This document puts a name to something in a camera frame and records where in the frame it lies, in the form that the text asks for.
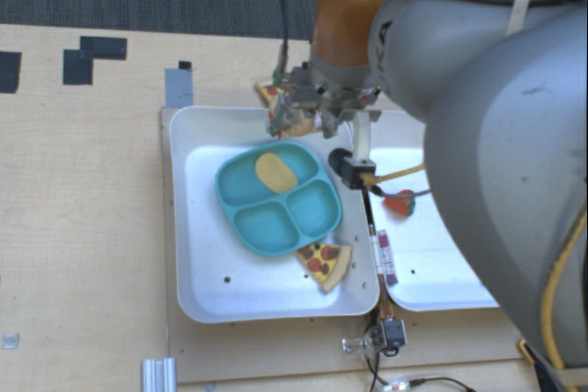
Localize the black block with thin wires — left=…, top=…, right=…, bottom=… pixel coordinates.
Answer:
left=379, top=318, right=410, bottom=357

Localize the yellow oval toy food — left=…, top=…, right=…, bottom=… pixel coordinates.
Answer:
left=254, top=151, right=300, bottom=195

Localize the white plastic tray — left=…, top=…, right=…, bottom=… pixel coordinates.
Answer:
left=168, top=105, right=382, bottom=325
left=366, top=108, right=503, bottom=313

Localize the toy pizza slice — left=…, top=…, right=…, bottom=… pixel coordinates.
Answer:
left=294, top=241, right=355, bottom=295
left=254, top=81, right=324, bottom=140

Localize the red toy strawberry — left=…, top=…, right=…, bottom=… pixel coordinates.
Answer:
left=383, top=188, right=417, bottom=218

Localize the white and purple packet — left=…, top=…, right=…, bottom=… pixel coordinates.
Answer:
left=375, top=230, right=400, bottom=288

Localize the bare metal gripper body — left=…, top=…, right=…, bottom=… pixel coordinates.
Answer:
left=280, top=62, right=383, bottom=128

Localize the thin black and white rod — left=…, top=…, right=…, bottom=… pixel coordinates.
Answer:
left=361, top=186, right=391, bottom=320

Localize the black cylinder on white bracket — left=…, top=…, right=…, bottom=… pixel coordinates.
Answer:
left=327, top=109, right=379, bottom=191

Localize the blue divided plate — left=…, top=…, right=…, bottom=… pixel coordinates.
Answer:
left=214, top=140, right=344, bottom=258

